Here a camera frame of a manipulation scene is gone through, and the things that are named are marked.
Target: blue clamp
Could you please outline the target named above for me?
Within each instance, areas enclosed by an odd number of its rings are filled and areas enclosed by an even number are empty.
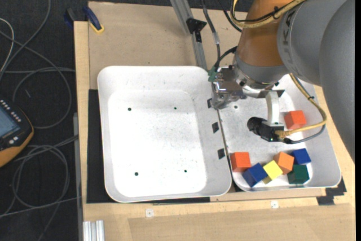
[[[94,12],[87,6],[83,7],[83,12],[85,13],[85,16],[90,21],[90,26],[93,28],[93,30],[97,34],[101,34],[104,31],[104,27],[100,24],[98,18],[94,14]]]

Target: blue block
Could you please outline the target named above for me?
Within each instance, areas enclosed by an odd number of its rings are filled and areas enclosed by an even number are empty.
[[[306,165],[311,162],[309,153],[305,148],[294,150],[291,155],[294,156],[294,163],[297,165]]]
[[[256,165],[250,167],[248,170],[242,173],[243,178],[246,180],[250,187],[253,187],[259,181],[266,178],[268,175],[262,165],[257,163]]]

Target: yellow and black device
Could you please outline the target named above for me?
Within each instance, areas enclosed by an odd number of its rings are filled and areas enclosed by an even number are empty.
[[[33,135],[34,128],[24,112],[0,95],[0,167],[20,153]]]

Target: cube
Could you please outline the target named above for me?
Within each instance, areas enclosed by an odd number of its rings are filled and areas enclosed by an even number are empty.
[[[234,152],[231,155],[231,165],[233,172],[244,172],[251,167],[248,152]]]
[[[281,168],[282,173],[286,175],[292,171],[294,157],[286,154],[285,152],[279,152],[273,157],[277,165]]]
[[[307,124],[303,111],[290,111],[284,116],[284,122],[289,130],[299,129]]]
[[[303,184],[310,179],[306,165],[293,165],[293,170],[287,177],[290,184]]]
[[[294,156],[294,163],[297,165],[306,165],[311,162],[309,153],[305,148],[294,150],[291,155]]]
[[[248,185],[252,188],[259,181],[267,177],[266,171],[263,169],[260,163],[250,167],[242,173],[243,178],[246,180]]]
[[[275,160],[270,161],[268,164],[264,165],[263,168],[267,173],[267,177],[263,179],[265,184],[271,182],[283,173]]]

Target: wooden table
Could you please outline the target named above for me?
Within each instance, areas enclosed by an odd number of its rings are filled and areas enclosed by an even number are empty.
[[[190,36],[182,33],[171,7],[90,2],[105,27],[101,35],[88,23],[74,24],[77,100],[80,133],[84,221],[104,220],[106,241],[113,240],[355,240],[355,165],[337,133],[316,87],[319,103],[329,116],[328,131],[347,192],[335,205],[318,205],[325,189],[301,192],[229,192],[210,203],[120,204],[86,203],[88,90],[108,65],[195,65]],[[205,20],[200,9],[196,19]],[[239,33],[222,11],[209,11],[221,39],[222,51],[237,45]],[[206,61],[215,61],[213,38],[202,31]],[[223,64],[229,64],[225,58]],[[154,217],[146,217],[153,209]]]

